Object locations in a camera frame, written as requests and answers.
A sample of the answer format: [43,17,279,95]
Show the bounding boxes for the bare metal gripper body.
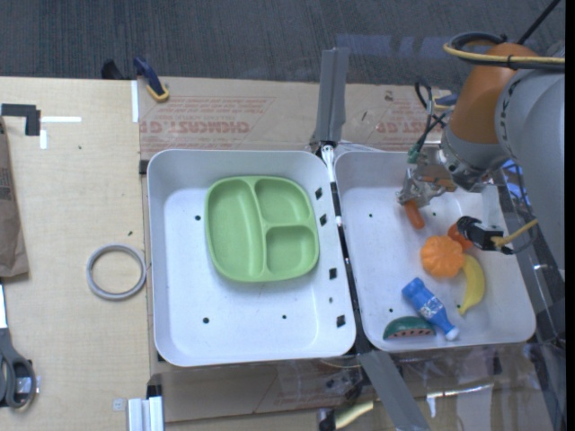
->
[406,146,458,197]

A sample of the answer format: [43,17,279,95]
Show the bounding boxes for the orange toy carrot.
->
[403,199,426,231]

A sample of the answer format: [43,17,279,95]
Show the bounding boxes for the red toy tomato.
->
[447,222,473,251]

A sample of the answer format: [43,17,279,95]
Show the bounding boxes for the orange toy pumpkin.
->
[420,234,464,279]

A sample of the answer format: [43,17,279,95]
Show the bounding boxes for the white plastic tray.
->
[332,150,537,354]
[146,148,358,368]

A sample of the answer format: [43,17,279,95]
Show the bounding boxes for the yellow banana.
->
[456,253,488,317]

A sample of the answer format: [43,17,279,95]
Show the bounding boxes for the blue plastic bottle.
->
[400,277,461,342]

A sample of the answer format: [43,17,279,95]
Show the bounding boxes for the toy watermelon slice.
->
[382,315,438,342]

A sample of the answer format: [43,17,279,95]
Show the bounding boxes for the green divided plate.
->
[204,175,322,284]

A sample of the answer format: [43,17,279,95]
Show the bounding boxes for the brown cardboard board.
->
[137,75,547,424]

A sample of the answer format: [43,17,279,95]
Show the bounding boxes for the white tape roll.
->
[85,242,148,302]

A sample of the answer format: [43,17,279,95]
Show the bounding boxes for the brown paper bag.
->
[0,115,31,278]

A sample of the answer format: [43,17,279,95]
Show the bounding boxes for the grey handled scissors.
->
[0,285,40,409]

